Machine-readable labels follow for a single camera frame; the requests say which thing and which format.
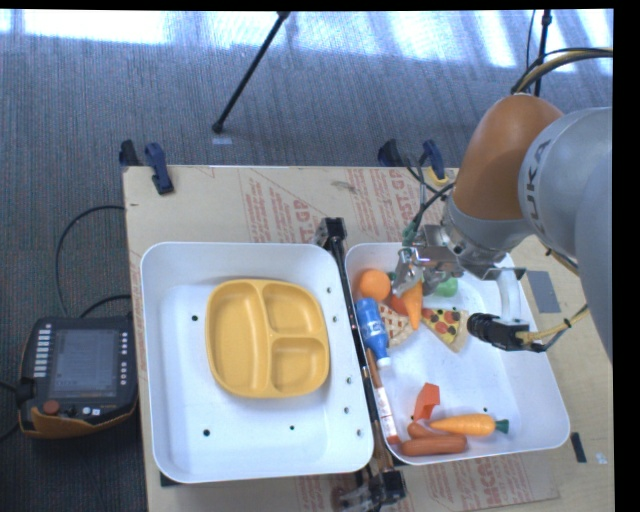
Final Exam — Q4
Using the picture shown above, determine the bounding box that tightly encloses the orange carrot with green top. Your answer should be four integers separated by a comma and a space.
428, 412, 511, 438

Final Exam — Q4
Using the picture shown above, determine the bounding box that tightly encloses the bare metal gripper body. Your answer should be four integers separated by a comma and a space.
403, 224, 470, 295

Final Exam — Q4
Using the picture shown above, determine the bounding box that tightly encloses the black block with thin wires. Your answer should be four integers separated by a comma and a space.
337, 468, 408, 511
313, 216, 349, 251

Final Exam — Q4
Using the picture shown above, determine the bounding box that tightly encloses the tan toy waffle biscuit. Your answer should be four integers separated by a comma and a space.
376, 301, 417, 349

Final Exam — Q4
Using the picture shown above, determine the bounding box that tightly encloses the brown cardboard board red print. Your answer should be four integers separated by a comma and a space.
122, 164, 614, 512

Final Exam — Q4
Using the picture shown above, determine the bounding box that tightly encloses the black tripod leg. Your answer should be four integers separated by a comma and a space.
211, 10, 292, 135

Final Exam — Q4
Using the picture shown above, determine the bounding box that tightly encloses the blue plastic bottle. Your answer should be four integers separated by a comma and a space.
354, 297, 393, 369

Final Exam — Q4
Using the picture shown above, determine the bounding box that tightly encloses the black cylinder on white bracket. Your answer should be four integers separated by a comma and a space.
466, 267, 532, 352

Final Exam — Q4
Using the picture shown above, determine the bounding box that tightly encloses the orange carton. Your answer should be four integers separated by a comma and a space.
412, 382, 442, 422

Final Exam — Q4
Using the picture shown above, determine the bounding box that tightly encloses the white plastic tray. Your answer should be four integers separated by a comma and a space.
344, 241, 572, 467
139, 241, 376, 485

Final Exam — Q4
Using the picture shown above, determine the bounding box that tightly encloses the orange toy fruit ball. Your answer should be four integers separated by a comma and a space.
357, 268, 393, 303

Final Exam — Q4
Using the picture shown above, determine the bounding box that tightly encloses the yellow divided plate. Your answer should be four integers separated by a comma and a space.
204, 278, 332, 400

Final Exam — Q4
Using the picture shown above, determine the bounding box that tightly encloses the orange toy sausage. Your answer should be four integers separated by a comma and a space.
406, 420, 446, 441
400, 434, 469, 458

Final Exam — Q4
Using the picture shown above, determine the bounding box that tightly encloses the orange toy carrot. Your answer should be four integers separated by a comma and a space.
399, 280, 426, 332

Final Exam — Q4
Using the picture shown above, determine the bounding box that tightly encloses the white and orange tube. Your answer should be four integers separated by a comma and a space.
364, 347, 402, 446

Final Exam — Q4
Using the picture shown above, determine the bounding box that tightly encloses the toy pizza slice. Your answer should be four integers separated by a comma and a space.
420, 306, 471, 354

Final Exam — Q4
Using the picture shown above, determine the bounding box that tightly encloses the thin black and white rod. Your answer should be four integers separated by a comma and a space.
327, 234, 396, 474

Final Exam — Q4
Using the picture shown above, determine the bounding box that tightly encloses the green toy vegetable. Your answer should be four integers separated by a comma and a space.
432, 275, 460, 299

